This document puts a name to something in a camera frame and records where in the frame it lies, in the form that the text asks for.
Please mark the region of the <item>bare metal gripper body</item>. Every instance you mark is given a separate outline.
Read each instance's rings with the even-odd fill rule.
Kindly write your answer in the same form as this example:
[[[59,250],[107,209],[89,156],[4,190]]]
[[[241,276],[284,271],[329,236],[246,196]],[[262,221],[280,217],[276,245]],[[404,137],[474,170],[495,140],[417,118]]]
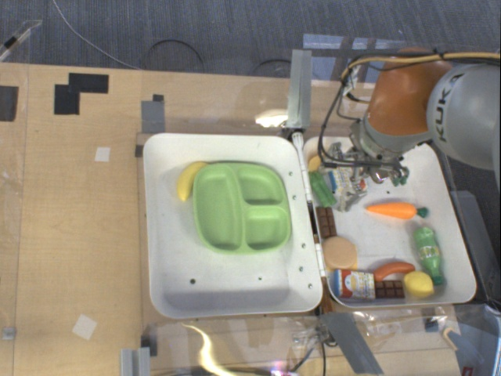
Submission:
[[[369,163],[369,165],[355,167],[351,174],[353,181],[370,178],[376,184],[381,184],[385,180],[389,180],[393,185],[404,184],[404,166],[401,163],[401,157],[385,157],[379,154],[374,158],[352,147],[349,150],[349,158],[357,163],[362,161]]]

